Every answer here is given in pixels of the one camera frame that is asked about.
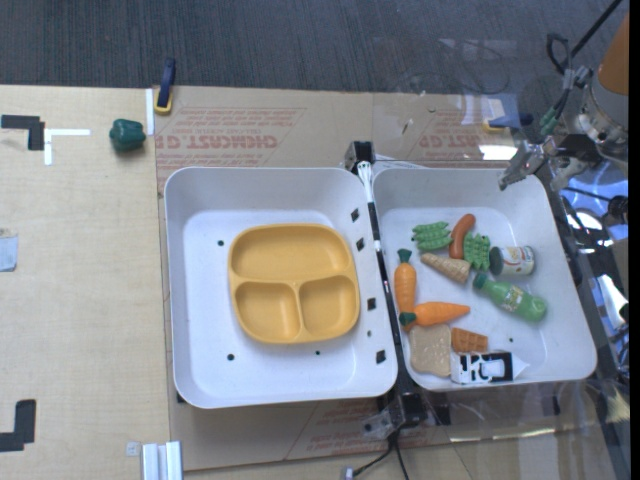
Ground orange-brown sausage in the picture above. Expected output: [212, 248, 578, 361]
[447, 212, 477, 261]

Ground green plastic bottle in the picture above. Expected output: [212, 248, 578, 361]
[472, 272, 549, 324]

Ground green bell pepper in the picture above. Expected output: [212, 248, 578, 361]
[108, 117, 148, 153]

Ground small white can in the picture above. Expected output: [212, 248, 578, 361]
[488, 244, 537, 278]

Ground beige bread slice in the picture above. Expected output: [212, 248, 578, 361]
[408, 323, 454, 379]

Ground brown cardboard board red print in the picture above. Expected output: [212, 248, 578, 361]
[152, 85, 604, 472]

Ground orange carrot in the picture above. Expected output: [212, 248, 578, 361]
[393, 248, 419, 333]
[398, 300, 472, 328]

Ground black block with thin wires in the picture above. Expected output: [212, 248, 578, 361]
[361, 391, 432, 440]
[343, 140, 377, 172]

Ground beige ice cream cone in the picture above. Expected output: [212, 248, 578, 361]
[419, 251, 472, 285]

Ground orange waffle biscuit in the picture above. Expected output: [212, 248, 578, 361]
[450, 327, 490, 355]

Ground green pea pods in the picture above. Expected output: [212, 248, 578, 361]
[410, 220, 454, 253]

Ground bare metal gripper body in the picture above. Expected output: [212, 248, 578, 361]
[543, 112, 630, 169]

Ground green waffle-shaped toy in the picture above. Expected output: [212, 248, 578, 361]
[462, 232, 493, 273]

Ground thin black and white rod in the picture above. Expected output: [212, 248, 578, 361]
[356, 161, 404, 395]

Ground yellow divided plate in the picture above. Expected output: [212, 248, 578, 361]
[227, 222, 362, 346]

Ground black and white carton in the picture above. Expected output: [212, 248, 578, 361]
[449, 349, 531, 386]

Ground white plastic tray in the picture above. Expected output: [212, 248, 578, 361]
[372, 166, 599, 393]
[163, 166, 400, 410]

